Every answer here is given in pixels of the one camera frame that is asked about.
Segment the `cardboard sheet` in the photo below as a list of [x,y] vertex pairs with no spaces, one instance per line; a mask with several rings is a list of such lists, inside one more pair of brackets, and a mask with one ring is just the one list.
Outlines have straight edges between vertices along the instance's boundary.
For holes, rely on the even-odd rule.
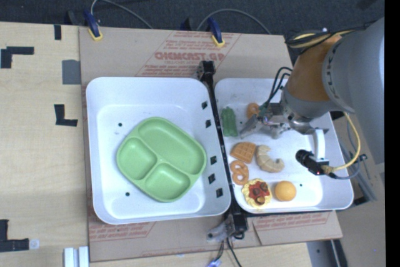
[[[102,28],[95,42],[87,28],[79,28],[82,112],[85,139],[88,229],[91,261],[217,250],[206,241],[207,230],[222,216],[107,225],[96,217],[91,202],[86,86],[102,76],[193,77],[202,60],[213,60],[214,81],[223,78],[273,78],[281,66],[290,66],[282,36],[222,34],[226,45],[218,48],[209,33]],[[254,247],[340,238],[334,211],[249,218],[249,230],[234,247]]]

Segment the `green plate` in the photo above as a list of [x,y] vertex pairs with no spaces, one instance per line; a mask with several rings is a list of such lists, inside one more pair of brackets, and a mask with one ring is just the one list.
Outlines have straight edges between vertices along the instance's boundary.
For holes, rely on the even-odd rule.
[[181,198],[206,167],[204,148],[188,133],[160,118],[139,123],[117,152],[122,174],[150,197],[163,202]]

